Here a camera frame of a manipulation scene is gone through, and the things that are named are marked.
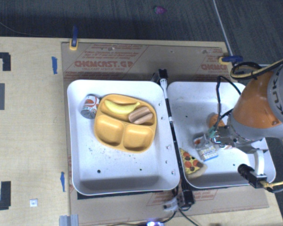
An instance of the beige table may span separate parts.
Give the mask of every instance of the beige table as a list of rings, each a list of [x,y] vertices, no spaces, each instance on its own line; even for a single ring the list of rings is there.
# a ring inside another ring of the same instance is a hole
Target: beige table
[[[2,71],[5,110],[0,110],[0,183],[11,181],[11,206],[0,210],[0,225],[58,225],[71,214],[69,185],[65,192],[61,172],[68,182],[67,133],[61,42],[68,39],[0,38],[0,52],[11,54],[11,71]],[[115,40],[81,40],[113,43]],[[174,46],[218,46],[224,43],[144,41]],[[52,57],[57,59],[53,73]],[[193,216],[201,226],[283,225],[275,196],[266,193],[269,208]],[[30,199],[38,199],[31,207]],[[190,225],[180,217],[167,223]]]

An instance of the pizza slice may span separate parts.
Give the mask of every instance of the pizza slice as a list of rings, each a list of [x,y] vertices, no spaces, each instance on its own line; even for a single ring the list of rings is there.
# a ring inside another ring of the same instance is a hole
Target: pizza slice
[[[183,159],[183,168],[188,179],[200,177],[207,170],[207,165],[201,163],[181,148],[180,154]]]

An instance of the gray carpet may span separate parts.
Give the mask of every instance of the gray carpet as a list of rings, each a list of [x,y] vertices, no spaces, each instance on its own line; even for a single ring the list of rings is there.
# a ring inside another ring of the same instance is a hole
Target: gray carpet
[[[283,58],[283,0],[216,5],[233,54],[259,64]],[[157,15],[155,6],[167,12]],[[0,24],[0,36],[70,38],[75,24],[80,38],[225,40],[212,0],[0,0],[0,22],[14,30]],[[283,144],[273,138],[268,143],[275,181],[283,180]],[[283,216],[283,192],[276,197]]]

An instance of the yellow divided plate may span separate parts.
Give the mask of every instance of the yellow divided plate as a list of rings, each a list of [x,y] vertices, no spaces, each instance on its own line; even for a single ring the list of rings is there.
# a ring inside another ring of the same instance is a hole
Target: yellow divided plate
[[[105,100],[119,105],[132,105],[139,102],[140,105],[136,109],[147,106],[153,113],[153,117],[141,125],[130,123],[129,114],[119,115],[111,112],[106,107]],[[156,112],[148,103],[133,97],[110,94],[103,97],[98,106],[94,121],[94,135],[102,144],[111,148],[131,153],[142,153],[153,142],[156,124]]]

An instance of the soda can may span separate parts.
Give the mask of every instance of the soda can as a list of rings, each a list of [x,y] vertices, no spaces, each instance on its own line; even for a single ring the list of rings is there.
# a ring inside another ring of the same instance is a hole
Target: soda can
[[[100,99],[94,95],[88,95],[85,98],[83,108],[81,110],[81,115],[87,119],[94,119]]]

